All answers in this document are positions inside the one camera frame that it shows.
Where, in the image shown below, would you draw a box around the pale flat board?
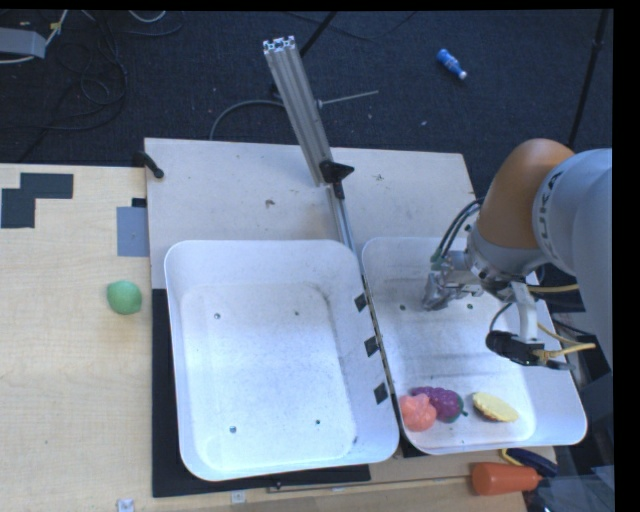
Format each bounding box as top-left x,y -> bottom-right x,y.
143,138 -> 477,291

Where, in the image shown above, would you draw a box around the green ball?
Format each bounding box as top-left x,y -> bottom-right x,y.
105,279 -> 144,317

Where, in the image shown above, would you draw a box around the black cylinder on white bracket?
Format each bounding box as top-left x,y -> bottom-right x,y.
485,281 -> 549,368

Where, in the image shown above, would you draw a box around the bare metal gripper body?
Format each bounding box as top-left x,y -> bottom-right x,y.
432,249 -> 485,300

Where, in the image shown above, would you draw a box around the orange toy fruit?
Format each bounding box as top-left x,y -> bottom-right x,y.
398,392 -> 438,433

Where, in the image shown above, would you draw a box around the thin black and white rod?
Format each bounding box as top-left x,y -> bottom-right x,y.
327,183 -> 401,435

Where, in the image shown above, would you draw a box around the black block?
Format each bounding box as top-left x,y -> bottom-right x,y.
318,158 -> 356,200

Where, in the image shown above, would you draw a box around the purple grapes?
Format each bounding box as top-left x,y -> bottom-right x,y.
410,385 -> 469,425

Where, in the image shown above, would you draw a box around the yellow biscuit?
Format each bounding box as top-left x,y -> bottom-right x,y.
471,390 -> 522,423

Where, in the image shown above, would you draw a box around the white plastic tray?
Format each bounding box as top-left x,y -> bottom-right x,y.
163,238 -> 402,483
360,235 -> 589,457

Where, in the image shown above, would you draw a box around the blue bottle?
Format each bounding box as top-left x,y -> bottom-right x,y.
435,47 -> 469,82

